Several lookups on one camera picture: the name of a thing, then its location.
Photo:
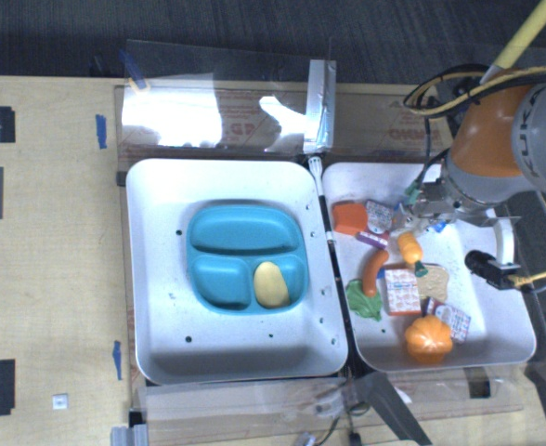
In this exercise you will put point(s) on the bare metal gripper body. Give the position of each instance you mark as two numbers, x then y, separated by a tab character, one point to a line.
438	198

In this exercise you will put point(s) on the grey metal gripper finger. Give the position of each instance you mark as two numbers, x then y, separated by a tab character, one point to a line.
403	213
420	226

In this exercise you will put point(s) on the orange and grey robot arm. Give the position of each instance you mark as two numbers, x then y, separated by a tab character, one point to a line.
491	142

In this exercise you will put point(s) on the small white printed packet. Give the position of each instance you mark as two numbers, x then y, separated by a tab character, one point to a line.
379	215

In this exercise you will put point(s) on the orange toy carrot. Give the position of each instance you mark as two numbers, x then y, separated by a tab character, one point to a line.
410	248

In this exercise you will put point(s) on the small purple packet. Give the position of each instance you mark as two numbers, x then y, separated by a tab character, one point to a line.
371	239

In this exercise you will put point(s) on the orange cube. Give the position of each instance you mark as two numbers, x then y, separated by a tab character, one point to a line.
348	217

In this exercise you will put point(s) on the tan toy bread slice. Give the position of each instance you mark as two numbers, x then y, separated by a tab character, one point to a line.
435	282

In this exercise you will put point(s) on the orange toy sausage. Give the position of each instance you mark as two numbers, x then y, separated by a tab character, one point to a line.
373	272

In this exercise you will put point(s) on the orange and white carton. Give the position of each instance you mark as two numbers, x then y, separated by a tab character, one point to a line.
402	293

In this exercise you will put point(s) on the thin black and white rod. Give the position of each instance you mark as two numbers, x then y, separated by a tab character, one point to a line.
327	223

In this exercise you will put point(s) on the green toy lettuce leaf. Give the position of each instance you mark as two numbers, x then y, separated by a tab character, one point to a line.
363	305

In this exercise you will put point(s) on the white patterned carton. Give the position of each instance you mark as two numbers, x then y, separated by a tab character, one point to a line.
456	321

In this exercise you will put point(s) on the orange toy pumpkin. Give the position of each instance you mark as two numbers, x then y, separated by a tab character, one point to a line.
427	339

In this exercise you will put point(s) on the white plastic tray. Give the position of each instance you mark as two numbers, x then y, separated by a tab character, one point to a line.
161	249
496	323

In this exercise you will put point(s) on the yellow toy potato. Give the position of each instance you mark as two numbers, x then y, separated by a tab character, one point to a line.
271	285

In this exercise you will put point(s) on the blue divided plate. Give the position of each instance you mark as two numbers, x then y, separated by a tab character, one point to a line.
236	230

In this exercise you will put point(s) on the black cylinder on white bracket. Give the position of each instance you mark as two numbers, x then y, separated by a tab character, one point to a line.
489	267

